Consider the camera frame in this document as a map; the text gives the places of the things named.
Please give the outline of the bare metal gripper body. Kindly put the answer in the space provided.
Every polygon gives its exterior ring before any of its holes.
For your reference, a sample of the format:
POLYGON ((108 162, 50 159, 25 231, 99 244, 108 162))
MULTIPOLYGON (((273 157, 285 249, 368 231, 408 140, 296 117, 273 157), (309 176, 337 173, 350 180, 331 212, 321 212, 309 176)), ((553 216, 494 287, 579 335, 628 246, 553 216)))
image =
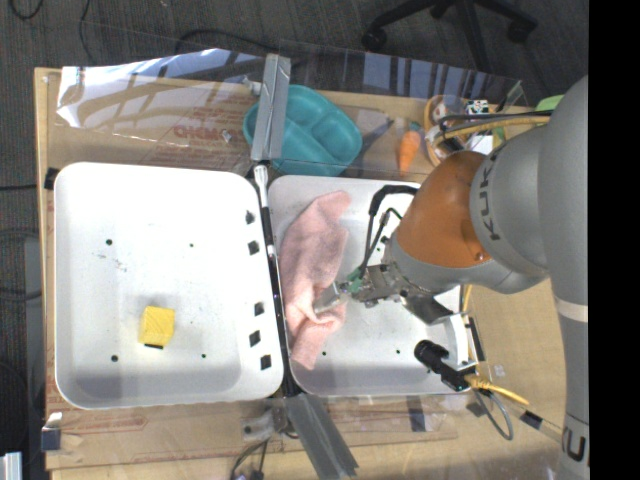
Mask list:
POLYGON ((355 299, 363 304, 378 304, 396 300, 399 294, 397 279, 390 267, 385 264, 365 268, 355 290, 355 299))

